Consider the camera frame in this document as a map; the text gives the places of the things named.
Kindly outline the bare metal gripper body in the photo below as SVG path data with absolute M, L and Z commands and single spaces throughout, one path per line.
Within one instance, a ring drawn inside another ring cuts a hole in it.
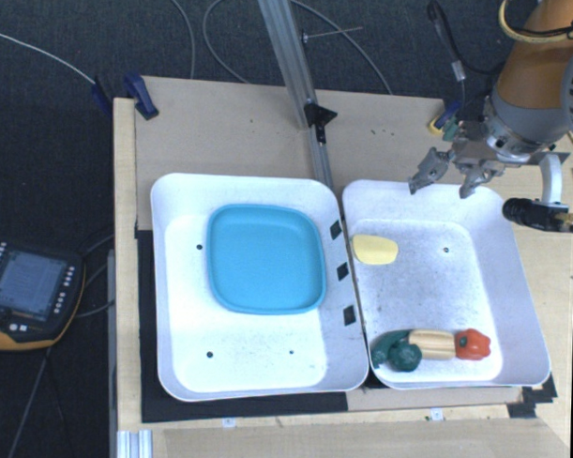
M 508 167 L 530 164 L 553 141 L 535 140 L 518 135 L 501 119 L 486 117 L 461 122 L 454 136 L 453 163 L 466 175 L 500 176 Z

